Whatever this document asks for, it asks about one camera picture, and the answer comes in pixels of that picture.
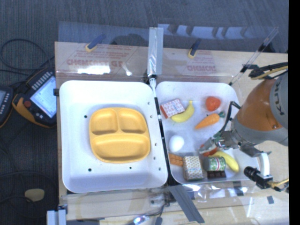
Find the device screen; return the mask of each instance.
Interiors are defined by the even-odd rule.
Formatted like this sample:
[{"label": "device screen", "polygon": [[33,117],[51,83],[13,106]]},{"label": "device screen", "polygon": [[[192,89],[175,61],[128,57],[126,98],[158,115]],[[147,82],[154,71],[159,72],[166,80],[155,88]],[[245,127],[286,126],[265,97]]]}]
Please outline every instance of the device screen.
[{"label": "device screen", "polygon": [[31,101],[42,109],[50,118],[56,114],[56,96],[53,94],[55,85],[55,77],[52,76],[30,98]]},{"label": "device screen", "polygon": [[0,90],[0,104],[1,104],[2,101],[3,101],[3,98],[4,98],[5,94],[6,94],[5,91],[1,91],[1,90]]}]

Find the yellow plate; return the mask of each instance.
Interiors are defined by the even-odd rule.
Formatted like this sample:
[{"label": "yellow plate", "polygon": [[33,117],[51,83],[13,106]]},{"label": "yellow plate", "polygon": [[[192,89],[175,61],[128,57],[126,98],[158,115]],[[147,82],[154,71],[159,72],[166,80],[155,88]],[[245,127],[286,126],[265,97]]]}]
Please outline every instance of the yellow plate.
[{"label": "yellow plate", "polygon": [[151,147],[146,120],[131,108],[99,109],[90,118],[90,145],[94,155],[103,162],[142,160]]}]

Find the white tray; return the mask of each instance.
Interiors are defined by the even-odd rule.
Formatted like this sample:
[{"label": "white tray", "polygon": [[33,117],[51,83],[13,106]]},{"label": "white tray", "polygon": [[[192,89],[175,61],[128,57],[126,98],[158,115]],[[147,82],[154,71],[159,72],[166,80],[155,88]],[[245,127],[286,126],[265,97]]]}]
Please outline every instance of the white tray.
[{"label": "white tray", "polygon": [[[141,82],[67,81],[60,87],[62,179],[74,193],[157,188],[167,168],[151,88]],[[89,121],[100,108],[123,106],[146,119],[151,150],[143,160],[113,164],[97,159],[91,148]]]},{"label": "white tray", "polygon": [[[238,102],[238,98],[234,89],[225,83],[214,83],[214,82],[161,82],[157,85],[157,98],[159,104],[179,98],[186,108],[189,100],[193,100],[193,105],[195,108],[195,113],[193,116],[183,122],[176,123],[170,118],[166,119],[162,115],[162,123],[165,133],[165,141],[167,149],[169,151],[169,140],[173,135],[180,135],[184,138],[184,146],[176,153],[179,156],[198,156],[197,150],[199,146],[212,137],[216,132],[218,132],[224,125],[225,118],[221,118],[220,121],[209,127],[195,130],[195,125],[206,117],[207,114],[212,112],[207,112],[205,109],[205,99],[208,96],[216,96],[221,98],[221,106],[214,112],[219,113],[220,111],[225,111],[227,115],[229,103],[231,101]],[[234,106],[232,107],[231,117],[234,117],[238,109]],[[230,127],[230,122],[226,126],[226,130]],[[236,180],[249,180],[243,171],[246,166],[252,166],[259,168],[257,158],[252,158],[241,152],[240,150],[230,149],[226,153],[233,156],[239,166],[240,171],[234,173],[230,168],[225,169],[226,178],[218,179],[207,179],[204,178],[200,181],[187,182],[183,178],[183,169],[180,166],[170,165],[172,176],[181,184],[199,184],[208,183],[214,181],[236,181]]]}]

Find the red and white box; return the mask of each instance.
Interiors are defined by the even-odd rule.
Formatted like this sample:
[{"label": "red and white box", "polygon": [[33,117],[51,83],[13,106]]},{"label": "red and white box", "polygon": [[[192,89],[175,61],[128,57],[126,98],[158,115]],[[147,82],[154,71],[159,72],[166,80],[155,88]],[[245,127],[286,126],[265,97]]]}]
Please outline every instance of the red and white box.
[{"label": "red and white box", "polygon": [[169,118],[173,115],[176,115],[178,113],[182,113],[185,111],[182,103],[180,102],[180,100],[178,98],[171,100],[169,102],[163,103],[162,105],[160,105],[160,110],[163,113],[163,115],[165,116],[165,118]]}]

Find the dark floor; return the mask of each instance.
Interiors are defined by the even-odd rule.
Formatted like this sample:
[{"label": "dark floor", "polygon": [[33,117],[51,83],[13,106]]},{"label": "dark floor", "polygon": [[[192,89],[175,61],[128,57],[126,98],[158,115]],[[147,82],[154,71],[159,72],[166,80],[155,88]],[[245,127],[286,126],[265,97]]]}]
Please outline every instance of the dark floor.
[{"label": "dark floor", "polygon": [[[275,27],[278,34],[265,52],[285,53],[289,42],[289,0],[0,0],[0,21],[0,44],[18,39],[1,47],[2,86],[22,81],[33,72],[15,68],[38,68],[48,57],[53,65],[55,41],[88,42],[78,24],[126,27],[128,31],[167,24],[164,46],[175,48],[190,46],[191,36],[188,32],[179,36],[179,25],[215,32],[212,38],[199,33],[204,36],[202,49],[254,52]],[[243,31],[251,36],[237,39],[232,29],[238,29],[238,36]],[[143,45],[145,41],[139,39],[133,34],[120,43]],[[16,175],[18,171],[30,172]],[[45,211],[56,203],[57,176],[56,127],[37,126],[13,110],[0,128],[0,224],[46,224]],[[26,201],[22,196],[30,188],[44,189],[45,198]]]}]

